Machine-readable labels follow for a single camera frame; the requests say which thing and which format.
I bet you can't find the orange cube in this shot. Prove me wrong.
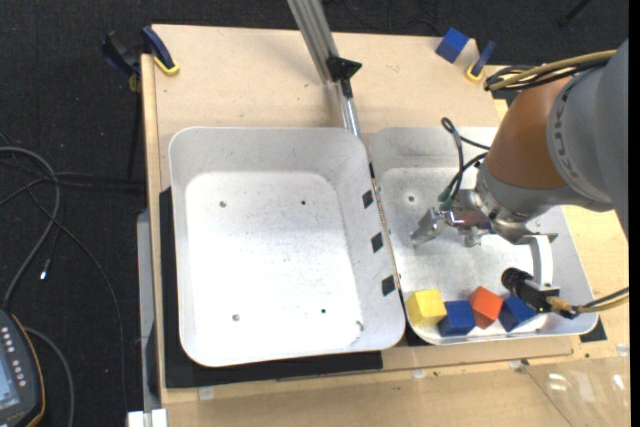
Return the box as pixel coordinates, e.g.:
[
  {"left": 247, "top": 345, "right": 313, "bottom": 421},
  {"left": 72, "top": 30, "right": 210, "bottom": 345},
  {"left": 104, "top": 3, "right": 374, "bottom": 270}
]
[{"left": 468, "top": 285, "right": 505, "bottom": 331}]

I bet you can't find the black cylinder on white bracket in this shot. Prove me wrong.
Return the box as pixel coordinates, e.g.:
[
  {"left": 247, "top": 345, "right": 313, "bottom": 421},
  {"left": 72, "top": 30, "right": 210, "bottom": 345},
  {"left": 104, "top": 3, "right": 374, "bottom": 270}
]
[{"left": 500, "top": 232, "right": 562, "bottom": 315}]

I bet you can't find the white plastic tray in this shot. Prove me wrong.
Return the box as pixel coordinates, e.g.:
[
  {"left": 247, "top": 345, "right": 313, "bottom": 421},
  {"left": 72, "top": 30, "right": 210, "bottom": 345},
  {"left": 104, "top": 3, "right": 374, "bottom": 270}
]
[
  {"left": 368, "top": 126, "right": 600, "bottom": 347},
  {"left": 168, "top": 126, "right": 407, "bottom": 369}
]

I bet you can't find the blue cube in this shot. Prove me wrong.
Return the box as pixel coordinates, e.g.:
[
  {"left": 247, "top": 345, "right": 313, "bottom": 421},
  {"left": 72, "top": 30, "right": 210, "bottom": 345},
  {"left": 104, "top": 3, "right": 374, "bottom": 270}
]
[
  {"left": 434, "top": 26, "right": 471, "bottom": 65},
  {"left": 498, "top": 295, "right": 539, "bottom": 333},
  {"left": 437, "top": 299, "right": 478, "bottom": 337}
]

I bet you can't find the yellow cube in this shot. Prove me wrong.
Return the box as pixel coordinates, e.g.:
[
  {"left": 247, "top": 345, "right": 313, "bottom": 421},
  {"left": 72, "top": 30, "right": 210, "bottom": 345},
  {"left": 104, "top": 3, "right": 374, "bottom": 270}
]
[{"left": 404, "top": 288, "right": 448, "bottom": 329}]

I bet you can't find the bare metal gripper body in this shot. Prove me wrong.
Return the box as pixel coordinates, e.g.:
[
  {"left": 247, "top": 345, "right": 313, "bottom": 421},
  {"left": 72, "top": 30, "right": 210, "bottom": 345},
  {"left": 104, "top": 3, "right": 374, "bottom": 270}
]
[{"left": 441, "top": 188, "right": 532, "bottom": 245}]

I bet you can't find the thin black and white rod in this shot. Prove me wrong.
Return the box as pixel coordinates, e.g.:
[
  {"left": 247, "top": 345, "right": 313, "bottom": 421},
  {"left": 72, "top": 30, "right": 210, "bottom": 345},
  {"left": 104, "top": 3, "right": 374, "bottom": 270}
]
[{"left": 338, "top": 79, "right": 402, "bottom": 294}]

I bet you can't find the pale wood board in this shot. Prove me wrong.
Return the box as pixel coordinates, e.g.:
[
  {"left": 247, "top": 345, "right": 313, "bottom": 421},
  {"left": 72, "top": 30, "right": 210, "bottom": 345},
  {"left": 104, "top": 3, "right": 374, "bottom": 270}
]
[{"left": 149, "top": 23, "right": 576, "bottom": 405}]

